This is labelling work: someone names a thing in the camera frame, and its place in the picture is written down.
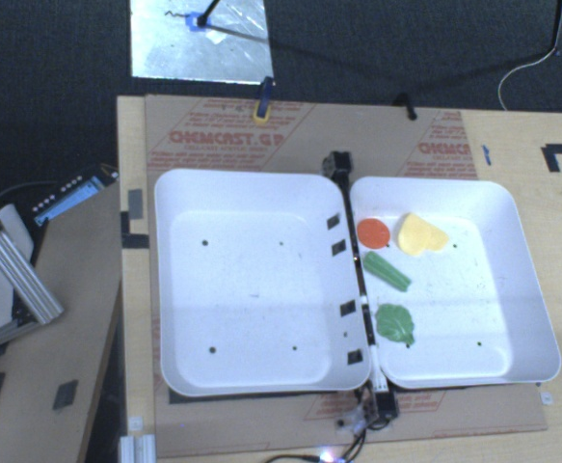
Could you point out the white plastic tray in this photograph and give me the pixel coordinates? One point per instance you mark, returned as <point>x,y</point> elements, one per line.
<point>463,307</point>
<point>251,287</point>

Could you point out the brown cardboard board red print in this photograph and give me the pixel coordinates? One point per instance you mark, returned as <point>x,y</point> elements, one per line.
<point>280,133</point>

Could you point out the orange round slice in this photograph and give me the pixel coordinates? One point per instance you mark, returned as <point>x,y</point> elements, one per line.
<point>373,233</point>

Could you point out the thin black and white rod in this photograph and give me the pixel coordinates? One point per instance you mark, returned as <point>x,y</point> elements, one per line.
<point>360,282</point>

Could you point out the green toy bean pod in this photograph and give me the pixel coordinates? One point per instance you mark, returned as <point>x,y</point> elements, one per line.
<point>385,270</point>

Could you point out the yellow toy chip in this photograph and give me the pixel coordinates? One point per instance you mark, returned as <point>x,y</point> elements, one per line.
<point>418,236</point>

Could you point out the green toy lettuce leaf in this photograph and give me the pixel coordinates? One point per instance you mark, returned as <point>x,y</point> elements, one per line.
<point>394,323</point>

